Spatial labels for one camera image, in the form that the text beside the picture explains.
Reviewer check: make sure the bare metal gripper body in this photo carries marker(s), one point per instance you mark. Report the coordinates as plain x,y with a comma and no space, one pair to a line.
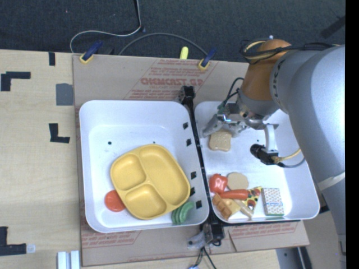
243,119

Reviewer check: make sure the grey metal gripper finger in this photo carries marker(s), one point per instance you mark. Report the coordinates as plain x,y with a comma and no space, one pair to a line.
237,129
212,126

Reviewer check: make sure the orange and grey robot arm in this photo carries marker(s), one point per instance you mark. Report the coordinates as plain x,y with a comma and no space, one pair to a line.
308,99

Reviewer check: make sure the tan bread slice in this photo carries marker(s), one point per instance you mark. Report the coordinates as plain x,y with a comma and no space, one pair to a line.
220,141

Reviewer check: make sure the tan round biscuit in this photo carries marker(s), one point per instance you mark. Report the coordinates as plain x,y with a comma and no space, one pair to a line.
238,180

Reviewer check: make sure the red bell pepper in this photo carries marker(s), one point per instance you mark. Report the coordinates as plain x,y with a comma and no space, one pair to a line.
217,183

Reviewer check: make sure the orange sausage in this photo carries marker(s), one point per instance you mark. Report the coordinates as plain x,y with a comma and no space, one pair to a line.
234,194

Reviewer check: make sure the pizza slice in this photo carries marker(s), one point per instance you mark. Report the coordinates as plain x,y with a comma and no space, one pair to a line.
253,197

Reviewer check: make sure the yellow divided plate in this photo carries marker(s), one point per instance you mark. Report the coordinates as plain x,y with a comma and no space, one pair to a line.
157,172

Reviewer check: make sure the white plastic tray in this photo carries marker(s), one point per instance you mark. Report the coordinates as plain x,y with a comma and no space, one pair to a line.
291,183
126,122

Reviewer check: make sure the white patterned carton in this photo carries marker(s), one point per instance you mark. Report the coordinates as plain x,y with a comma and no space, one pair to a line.
272,202

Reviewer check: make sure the green banana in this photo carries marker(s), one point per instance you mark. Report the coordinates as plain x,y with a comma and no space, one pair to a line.
182,213

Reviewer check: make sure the brown cardboard board red print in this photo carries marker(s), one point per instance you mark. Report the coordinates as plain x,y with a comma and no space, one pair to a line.
117,77

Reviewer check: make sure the orange round disc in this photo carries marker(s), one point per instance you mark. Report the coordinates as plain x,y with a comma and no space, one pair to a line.
112,202

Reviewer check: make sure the black cylinder on white bracket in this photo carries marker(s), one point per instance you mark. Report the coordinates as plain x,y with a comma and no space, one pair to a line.
265,153

